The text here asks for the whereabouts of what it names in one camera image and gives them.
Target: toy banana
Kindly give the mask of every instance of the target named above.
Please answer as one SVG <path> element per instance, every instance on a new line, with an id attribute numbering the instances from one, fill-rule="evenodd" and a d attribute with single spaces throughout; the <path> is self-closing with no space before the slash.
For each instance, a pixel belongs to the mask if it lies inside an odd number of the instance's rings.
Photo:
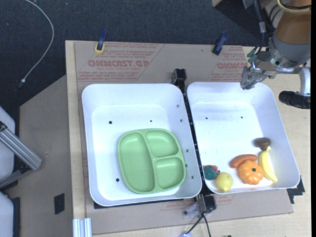
<path id="1" fill-rule="evenodd" d="M 263 168 L 263 173 L 265 177 L 273 182 L 277 181 L 277 176 L 274 171 L 271 169 L 269 164 L 269 151 L 271 147 L 268 146 L 267 149 L 262 151 L 259 155 L 259 165 Z"/>

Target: white plastic object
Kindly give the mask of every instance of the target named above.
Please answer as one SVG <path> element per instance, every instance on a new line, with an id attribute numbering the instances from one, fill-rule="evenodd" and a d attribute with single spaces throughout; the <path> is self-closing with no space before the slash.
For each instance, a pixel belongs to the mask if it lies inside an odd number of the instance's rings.
<path id="1" fill-rule="evenodd" d="M 179 88 L 168 83 L 92 84 L 82 93 L 89 188 L 102 206 L 193 198 L 202 181 L 190 124 Z M 186 178 L 172 190 L 137 194 L 124 183 L 117 154 L 119 138 L 137 129 L 162 128 L 177 138 Z"/>
<path id="2" fill-rule="evenodd" d="M 0 235 L 1 237 L 13 236 L 14 208 L 12 201 L 0 192 Z"/>
<path id="3" fill-rule="evenodd" d="M 15 122 L 12 117 L 0 106 L 0 120 L 12 132 L 15 130 Z M 0 142 L 0 180 L 12 174 L 14 168 L 14 153 Z"/>
<path id="4" fill-rule="evenodd" d="M 297 186 L 300 174 L 269 87 L 258 83 L 243 90 L 238 82 L 194 82 L 187 95 L 202 165 L 215 165 L 233 178 L 228 192 L 219 190 L 215 180 L 205 180 L 211 191 L 230 194 Z M 264 178 L 258 185 L 246 184 L 229 163 L 239 155 L 259 155 L 253 140 L 260 137 L 271 139 L 270 160 L 278 181 Z"/>

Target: green divided plate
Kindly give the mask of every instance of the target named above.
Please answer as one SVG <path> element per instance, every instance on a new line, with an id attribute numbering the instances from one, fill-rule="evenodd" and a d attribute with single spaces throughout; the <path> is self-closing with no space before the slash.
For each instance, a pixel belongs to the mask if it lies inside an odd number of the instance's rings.
<path id="1" fill-rule="evenodd" d="M 139 194 L 180 186 L 186 167 L 176 137 L 164 129 L 140 129 L 118 140 L 119 166 L 126 185 Z"/>

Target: blue clamp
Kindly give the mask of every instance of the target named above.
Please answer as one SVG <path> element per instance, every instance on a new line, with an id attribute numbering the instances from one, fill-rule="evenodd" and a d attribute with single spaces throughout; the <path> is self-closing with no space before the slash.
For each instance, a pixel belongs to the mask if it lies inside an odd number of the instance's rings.
<path id="1" fill-rule="evenodd" d="M 107 38 L 107 33 L 108 30 L 106 28 L 102 29 L 100 38 L 99 38 L 99 42 L 96 43 L 95 48 L 94 48 L 94 52 L 96 54 L 102 54 L 104 51 L 104 47 L 105 47 L 105 40 Z"/>
<path id="2" fill-rule="evenodd" d="M 219 55 L 219 53 L 221 52 L 222 50 L 222 45 L 225 43 L 225 41 L 227 40 L 227 33 L 226 32 L 223 32 L 221 34 L 221 36 L 219 37 L 219 39 L 216 40 L 215 42 L 215 46 L 212 50 L 212 53 L 215 53 L 216 55 Z"/>

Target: sausage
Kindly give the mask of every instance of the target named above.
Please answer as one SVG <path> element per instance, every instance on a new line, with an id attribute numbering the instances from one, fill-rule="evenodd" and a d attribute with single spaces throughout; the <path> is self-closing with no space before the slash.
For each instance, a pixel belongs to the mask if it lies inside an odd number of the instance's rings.
<path id="1" fill-rule="evenodd" d="M 232 168 L 237 168 L 239 165 L 241 165 L 246 160 L 256 161 L 257 160 L 257 156 L 256 155 L 241 155 L 241 156 L 237 156 L 236 158 L 234 158 L 231 161 L 230 166 Z"/>

